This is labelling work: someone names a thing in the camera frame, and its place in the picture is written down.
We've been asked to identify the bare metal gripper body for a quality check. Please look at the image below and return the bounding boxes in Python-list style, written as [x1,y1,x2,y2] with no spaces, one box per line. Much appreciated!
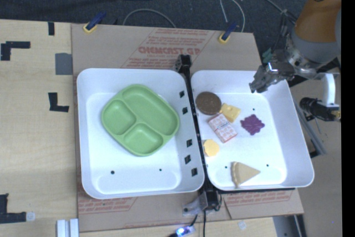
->
[259,41,318,86]

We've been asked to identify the yellow cheese wedge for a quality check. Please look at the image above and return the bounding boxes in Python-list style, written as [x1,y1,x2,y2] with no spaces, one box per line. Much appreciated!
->
[219,103,241,123]

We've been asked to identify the purple grapes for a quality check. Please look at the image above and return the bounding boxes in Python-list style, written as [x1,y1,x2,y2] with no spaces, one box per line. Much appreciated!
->
[240,114,266,136]

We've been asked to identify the brown round biscuit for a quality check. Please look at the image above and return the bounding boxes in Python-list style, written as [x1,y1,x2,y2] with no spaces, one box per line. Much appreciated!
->
[195,91,222,116]

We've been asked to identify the orange and white carton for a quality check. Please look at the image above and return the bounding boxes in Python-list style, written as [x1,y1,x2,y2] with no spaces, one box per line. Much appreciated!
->
[207,113,238,144]

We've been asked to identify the white plastic tray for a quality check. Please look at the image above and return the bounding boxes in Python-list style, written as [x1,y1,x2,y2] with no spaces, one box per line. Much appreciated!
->
[76,68,205,200]
[190,69,315,191]

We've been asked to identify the yellow hexagonal biscuit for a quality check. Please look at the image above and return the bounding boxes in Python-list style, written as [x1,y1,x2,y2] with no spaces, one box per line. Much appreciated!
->
[202,139,220,158]

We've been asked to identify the tan pizza slice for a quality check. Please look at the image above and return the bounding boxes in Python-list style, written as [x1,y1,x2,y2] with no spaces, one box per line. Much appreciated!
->
[230,161,261,189]

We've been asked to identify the brown cardboard board red print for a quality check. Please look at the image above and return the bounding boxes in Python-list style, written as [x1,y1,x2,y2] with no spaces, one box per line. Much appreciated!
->
[70,23,305,233]

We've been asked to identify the green divided plate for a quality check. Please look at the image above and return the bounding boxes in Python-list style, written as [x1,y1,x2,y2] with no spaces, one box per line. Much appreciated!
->
[100,84,181,157]

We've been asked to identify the black cylinder on white bracket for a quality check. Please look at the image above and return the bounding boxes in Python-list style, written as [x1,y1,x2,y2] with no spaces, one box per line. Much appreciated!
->
[299,72,341,122]

